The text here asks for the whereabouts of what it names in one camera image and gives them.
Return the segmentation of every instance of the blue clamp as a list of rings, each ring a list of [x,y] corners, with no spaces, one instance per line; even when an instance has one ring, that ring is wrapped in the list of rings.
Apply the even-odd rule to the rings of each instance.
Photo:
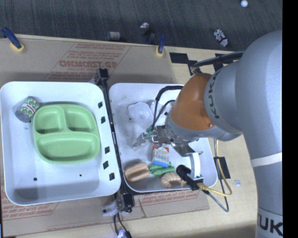
[[[23,51],[24,46],[22,45],[22,43],[19,42],[19,40],[16,38],[16,36],[14,35],[14,33],[12,33],[10,29],[8,29],[7,27],[4,27],[1,29],[1,31],[11,41],[10,46],[13,49],[15,49],[18,52]]]
[[[163,56],[164,43],[165,43],[165,36],[164,36],[164,34],[161,34],[160,41],[159,41],[159,46],[155,49],[155,54],[158,57]]]

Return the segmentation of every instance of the green plate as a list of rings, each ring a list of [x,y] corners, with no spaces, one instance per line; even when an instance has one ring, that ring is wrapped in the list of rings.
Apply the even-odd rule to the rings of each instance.
[[[34,115],[33,132],[39,156],[50,163],[88,161],[100,151],[94,115],[80,105],[47,105]]]

